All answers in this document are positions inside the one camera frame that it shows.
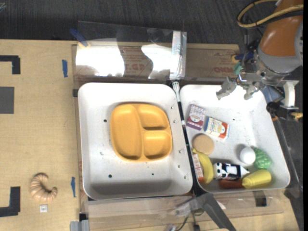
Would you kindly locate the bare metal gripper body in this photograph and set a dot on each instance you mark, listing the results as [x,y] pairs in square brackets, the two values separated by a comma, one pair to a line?
[256,78]

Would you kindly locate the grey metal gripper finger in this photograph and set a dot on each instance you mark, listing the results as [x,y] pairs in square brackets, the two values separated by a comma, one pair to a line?
[226,88]
[250,91]

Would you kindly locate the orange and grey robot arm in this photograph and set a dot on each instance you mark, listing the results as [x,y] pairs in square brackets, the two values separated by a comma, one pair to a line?
[280,36]

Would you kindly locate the white plastic tray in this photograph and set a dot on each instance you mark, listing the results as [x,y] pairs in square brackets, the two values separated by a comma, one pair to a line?
[250,129]
[96,133]

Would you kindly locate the orange and white carton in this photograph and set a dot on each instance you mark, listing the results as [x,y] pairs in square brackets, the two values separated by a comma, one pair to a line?
[216,128]

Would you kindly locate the purple and white carton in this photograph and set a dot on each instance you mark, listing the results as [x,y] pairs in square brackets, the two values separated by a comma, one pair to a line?
[196,117]

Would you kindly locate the tan round biscuit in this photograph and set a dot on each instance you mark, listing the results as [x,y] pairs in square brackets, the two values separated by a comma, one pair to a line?
[203,144]

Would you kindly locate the white egg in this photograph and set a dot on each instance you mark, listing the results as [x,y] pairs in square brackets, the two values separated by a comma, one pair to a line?
[247,155]

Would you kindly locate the green lettuce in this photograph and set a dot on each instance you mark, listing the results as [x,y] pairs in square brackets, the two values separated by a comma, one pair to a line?
[263,159]

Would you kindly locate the yellow banana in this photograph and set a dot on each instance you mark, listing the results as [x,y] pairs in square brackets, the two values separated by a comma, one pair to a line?
[207,167]

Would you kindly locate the black and white milk carton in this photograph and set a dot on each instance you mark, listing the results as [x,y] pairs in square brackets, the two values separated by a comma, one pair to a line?
[228,171]

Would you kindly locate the red and white packet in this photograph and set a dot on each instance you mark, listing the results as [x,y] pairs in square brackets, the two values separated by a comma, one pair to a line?
[198,168]

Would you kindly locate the yellow squeeze bottle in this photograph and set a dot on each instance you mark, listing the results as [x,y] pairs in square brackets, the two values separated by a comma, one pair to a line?
[257,179]

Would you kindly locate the brown sausage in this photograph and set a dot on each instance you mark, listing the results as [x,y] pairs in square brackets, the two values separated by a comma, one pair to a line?
[229,184]

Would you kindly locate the yellow divided plate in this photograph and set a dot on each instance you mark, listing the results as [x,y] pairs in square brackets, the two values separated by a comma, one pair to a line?
[125,131]

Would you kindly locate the beige croissant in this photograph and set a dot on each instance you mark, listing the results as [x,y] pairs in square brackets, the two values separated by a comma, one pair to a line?
[38,189]

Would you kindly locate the small white square tile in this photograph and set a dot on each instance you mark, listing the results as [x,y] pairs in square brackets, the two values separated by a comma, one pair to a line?
[43,208]

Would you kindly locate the black cylinder on white bracket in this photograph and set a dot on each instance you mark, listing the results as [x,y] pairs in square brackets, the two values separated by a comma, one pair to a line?
[288,97]

